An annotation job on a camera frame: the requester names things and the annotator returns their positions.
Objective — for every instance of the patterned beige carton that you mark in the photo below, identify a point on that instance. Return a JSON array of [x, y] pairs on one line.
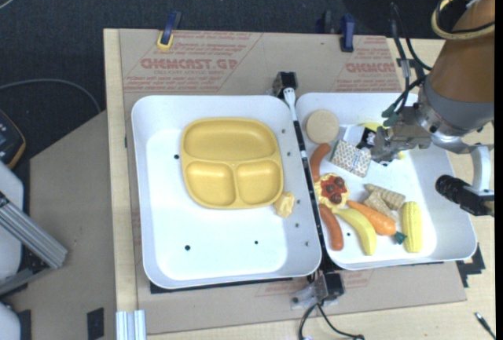
[[350, 158]]

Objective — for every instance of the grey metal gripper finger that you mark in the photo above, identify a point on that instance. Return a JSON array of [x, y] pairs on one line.
[[379, 142], [395, 156]]

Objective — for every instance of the black cylinder on white bracket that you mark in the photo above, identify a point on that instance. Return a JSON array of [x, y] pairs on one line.
[[457, 191]]

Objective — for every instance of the thin black and white rod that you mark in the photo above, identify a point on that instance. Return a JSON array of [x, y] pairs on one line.
[[302, 142]]

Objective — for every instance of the round beige biscuit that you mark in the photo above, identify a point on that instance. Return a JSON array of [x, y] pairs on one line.
[[322, 126]]

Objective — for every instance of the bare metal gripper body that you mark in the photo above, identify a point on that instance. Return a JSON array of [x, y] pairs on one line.
[[416, 130]]

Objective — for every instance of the pale yellow toy pasta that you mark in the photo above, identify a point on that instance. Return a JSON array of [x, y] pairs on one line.
[[285, 205]]

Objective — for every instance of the toy pizza slice with meatballs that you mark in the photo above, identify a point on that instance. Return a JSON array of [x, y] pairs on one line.
[[332, 189]]

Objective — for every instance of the brown cardboard board red print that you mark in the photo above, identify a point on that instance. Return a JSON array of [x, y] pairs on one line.
[[220, 55]]

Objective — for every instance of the yellow divided plate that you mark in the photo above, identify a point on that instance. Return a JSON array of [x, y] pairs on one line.
[[230, 142]]

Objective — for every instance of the orange toy sausage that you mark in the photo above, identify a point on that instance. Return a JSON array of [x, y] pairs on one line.
[[319, 158], [334, 230]]

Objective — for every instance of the yellow banana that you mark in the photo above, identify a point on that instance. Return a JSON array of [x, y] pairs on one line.
[[363, 230]]

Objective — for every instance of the beige wafer biscuit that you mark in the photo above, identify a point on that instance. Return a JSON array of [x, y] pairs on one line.
[[389, 195], [375, 203]]

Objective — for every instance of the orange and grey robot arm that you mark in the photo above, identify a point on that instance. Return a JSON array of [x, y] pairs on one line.
[[463, 67]]

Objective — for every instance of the yellow corn cob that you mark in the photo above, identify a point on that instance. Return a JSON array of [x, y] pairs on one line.
[[412, 226]]

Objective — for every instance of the black and white carton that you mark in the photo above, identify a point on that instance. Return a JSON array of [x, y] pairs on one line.
[[359, 136]]

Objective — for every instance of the orange carrot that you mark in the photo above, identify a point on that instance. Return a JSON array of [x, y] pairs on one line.
[[373, 218]]

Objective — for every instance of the white plastic tray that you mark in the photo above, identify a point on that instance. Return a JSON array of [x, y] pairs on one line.
[[220, 244], [436, 189]]

